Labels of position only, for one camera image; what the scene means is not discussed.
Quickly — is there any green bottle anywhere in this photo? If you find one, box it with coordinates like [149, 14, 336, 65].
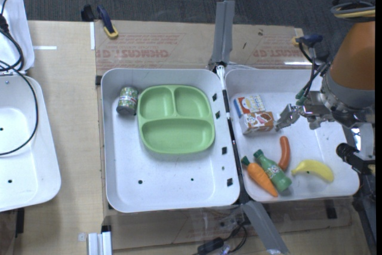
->
[253, 149, 293, 193]

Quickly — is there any orange sausage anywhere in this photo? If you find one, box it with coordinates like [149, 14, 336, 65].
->
[278, 136, 291, 172]

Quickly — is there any white carton with blue edge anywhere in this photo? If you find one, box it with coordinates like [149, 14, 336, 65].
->
[233, 94, 267, 118]

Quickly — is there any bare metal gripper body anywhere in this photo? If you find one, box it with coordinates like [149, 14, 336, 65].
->
[299, 90, 375, 128]

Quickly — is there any black block with thin wires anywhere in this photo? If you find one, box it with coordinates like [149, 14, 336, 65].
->
[196, 236, 225, 255]

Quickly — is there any green divided plate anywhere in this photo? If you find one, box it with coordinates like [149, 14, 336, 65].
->
[137, 84, 216, 155]

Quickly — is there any orange and white carton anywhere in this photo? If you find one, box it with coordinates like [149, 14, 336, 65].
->
[239, 110, 276, 136]

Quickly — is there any black cylinder on white bracket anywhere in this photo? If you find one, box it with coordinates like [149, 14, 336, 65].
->
[335, 122, 376, 176]

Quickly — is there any green printed can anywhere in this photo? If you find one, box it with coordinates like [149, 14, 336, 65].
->
[116, 86, 140, 116]

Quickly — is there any yellow banana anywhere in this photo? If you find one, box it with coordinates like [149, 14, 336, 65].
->
[291, 159, 335, 183]

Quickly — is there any brown cardboard board, red print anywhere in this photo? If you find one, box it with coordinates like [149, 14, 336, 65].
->
[93, 19, 353, 250]

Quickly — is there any white plastic tray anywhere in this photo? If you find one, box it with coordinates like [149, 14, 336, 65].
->
[100, 67, 241, 214]
[223, 68, 361, 204]

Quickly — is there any orange carrot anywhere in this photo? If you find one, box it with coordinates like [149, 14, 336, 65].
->
[241, 155, 279, 198]

